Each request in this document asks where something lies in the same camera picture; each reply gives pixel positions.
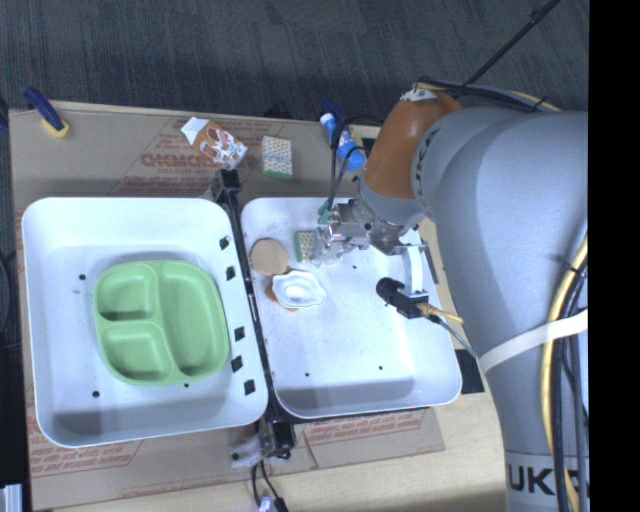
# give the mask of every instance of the dark gray carpet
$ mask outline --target dark gray carpet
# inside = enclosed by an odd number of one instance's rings
[[[464,81],[543,0],[2,0],[0,92],[316,119],[328,97],[385,117],[420,75]],[[563,0],[478,83],[587,109],[589,2]],[[13,244],[0,135],[0,250]]]

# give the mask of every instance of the cardboard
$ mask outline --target cardboard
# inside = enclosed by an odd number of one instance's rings
[[[180,129],[194,114],[54,102],[70,124],[57,139],[35,111],[11,112],[11,154],[16,214],[32,502],[35,510],[145,496],[247,480],[249,469],[230,469],[227,447],[247,440],[253,426],[71,450],[54,445],[35,417],[31,346],[20,221],[37,199],[50,196],[199,197],[218,169],[192,148]],[[324,128],[301,121],[210,116],[247,146],[238,164],[241,206],[259,196],[326,196],[330,151]],[[291,141],[298,162],[291,180],[260,172],[265,135]],[[345,183],[341,193],[353,193]],[[298,444],[287,474],[444,450],[432,409],[343,418],[296,426]]]

